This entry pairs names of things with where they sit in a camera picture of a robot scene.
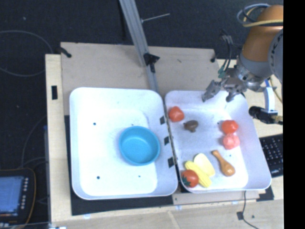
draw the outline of aluminum extrusion bar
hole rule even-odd
[[[144,30],[142,27],[141,19],[135,4],[135,0],[119,0],[122,11],[124,13],[126,23],[132,37],[132,41],[137,50],[141,66],[146,67],[148,82],[151,90],[158,92],[158,84],[156,81],[155,73],[147,67],[144,55],[149,53],[147,41],[145,38]]]

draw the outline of black keyboard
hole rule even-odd
[[[284,174],[283,169],[283,134],[259,138],[269,166],[271,177]]]

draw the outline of blue plate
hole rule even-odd
[[[124,159],[136,166],[152,163],[160,154],[157,136],[142,126],[125,129],[119,138],[120,152]]]

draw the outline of black bracket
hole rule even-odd
[[[144,54],[143,57],[144,57],[146,65],[150,66],[151,72],[156,73],[156,70],[154,68],[154,64],[160,59],[160,57],[149,54],[149,53]]]

